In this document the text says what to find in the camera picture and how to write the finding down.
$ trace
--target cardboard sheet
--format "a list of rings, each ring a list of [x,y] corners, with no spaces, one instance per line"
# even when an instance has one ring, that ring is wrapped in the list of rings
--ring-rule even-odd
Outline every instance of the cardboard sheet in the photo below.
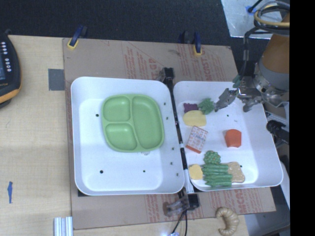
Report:
[[[167,217],[163,212],[163,205],[178,200],[177,194],[86,196],[78,191],[74,181],[70,86],[81,76],[154,80],[164,67],[174,68],[174,83],[231,81],[237,74],[231,49],[203,45],[203,54],[195,56],[189,44],[79,39],[77,47],[70,50],[68,41],[63,40],[63,55],[74,229],[178,220],[178,216]],[[198,196],[200,207],[189,213],[188,219],[215,217],[221,206],[237,214],[276,209],[270,188],[198,192]]]

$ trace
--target gray tape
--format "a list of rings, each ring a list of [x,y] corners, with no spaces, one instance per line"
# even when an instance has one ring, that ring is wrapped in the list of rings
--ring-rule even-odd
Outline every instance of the gray tape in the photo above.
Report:
[[[64,90],[64,70],[48,69],[48,86],[49,91]]]

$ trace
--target wooden table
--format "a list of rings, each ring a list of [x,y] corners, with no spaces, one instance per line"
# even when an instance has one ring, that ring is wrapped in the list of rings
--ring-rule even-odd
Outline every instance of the wooden table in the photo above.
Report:
[[[20,93],[0,109],[0,235],[51,236],[71,216],[65,92],[49,90],[48,69],[63,69],[62,38],[10,36],[23,70]],[[12,182],[12,203],[8,186]],[[245,217],[234,236],[247,236]],[[75,236],[169,235],[176,222],[75,230]],[[222,219],[188,221],[189,235],[220,236]],[[185,232],[183,220],[177,230]]]

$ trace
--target green plate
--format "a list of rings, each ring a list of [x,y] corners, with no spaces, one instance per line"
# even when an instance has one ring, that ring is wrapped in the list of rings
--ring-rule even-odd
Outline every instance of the green plate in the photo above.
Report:
[[[108,97],[102,104],[102,125],[108,145],[121,152],[151,151],[164,141],[158,104],[142,94]]]

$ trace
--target small cracker box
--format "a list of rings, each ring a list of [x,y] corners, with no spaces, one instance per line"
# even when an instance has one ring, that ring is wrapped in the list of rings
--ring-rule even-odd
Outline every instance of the small cracker box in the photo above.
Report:
[[[203,145],[206,142],[208,131],[203,130],[197,126],[193,126],[186,144],[186,148],[201,153]]]

